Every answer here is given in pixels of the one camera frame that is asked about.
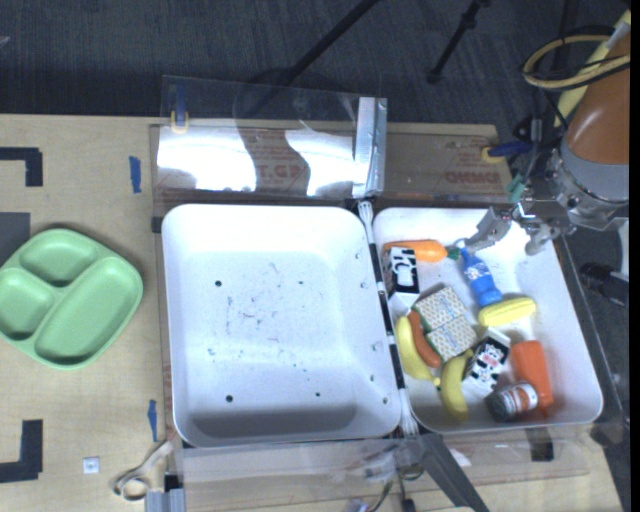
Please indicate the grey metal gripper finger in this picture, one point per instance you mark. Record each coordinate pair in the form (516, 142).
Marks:
(542, 239)
(492, 227)

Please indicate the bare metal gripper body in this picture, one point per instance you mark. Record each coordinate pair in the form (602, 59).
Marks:
(555, 207)

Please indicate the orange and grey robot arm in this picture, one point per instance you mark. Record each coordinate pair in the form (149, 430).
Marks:
(600, 115)

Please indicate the blue bottle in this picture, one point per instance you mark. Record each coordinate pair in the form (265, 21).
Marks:
(480, 280)

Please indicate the orange carrot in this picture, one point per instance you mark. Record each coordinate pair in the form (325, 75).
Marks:
(425, 250)

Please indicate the white plastic tray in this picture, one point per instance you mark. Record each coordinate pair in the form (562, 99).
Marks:
(560, 320)
(280, 325)

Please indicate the patterned green sandwich packet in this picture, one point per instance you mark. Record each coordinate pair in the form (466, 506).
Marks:
(452, 340)
(442, 305)

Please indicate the black and white carton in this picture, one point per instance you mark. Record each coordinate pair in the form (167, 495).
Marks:
(402, 270)

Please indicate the cow print carton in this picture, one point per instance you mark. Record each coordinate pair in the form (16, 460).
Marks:
(487, 365)

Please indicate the orange sausage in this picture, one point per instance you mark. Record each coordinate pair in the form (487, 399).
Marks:
(425, 347)

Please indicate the yellow banana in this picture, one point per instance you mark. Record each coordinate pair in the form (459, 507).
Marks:
(452, 390)
(410, 355)

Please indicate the small orange and white can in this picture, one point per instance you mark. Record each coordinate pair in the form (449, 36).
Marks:
(512, 402)

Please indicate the green divided plate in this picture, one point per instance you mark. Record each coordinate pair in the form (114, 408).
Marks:
(85, 310)

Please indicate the small white square tag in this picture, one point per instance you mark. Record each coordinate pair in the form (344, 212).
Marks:
(91, 464)

